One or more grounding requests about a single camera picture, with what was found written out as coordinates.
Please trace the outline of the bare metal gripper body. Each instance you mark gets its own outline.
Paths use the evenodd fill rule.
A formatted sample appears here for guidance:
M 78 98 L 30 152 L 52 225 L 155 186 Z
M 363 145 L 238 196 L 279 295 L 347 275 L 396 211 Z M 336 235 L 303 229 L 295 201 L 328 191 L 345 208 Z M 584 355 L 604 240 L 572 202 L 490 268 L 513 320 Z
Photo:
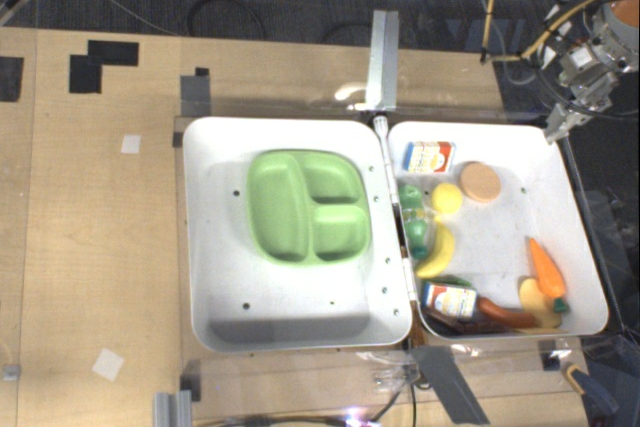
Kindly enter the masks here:
M 639 69 L 639 29 L 601 27 L 588 41 L 568 50 L 560 65 L 560 85 L 572 92 L 578 106 L 608 108 L 620 77 Z

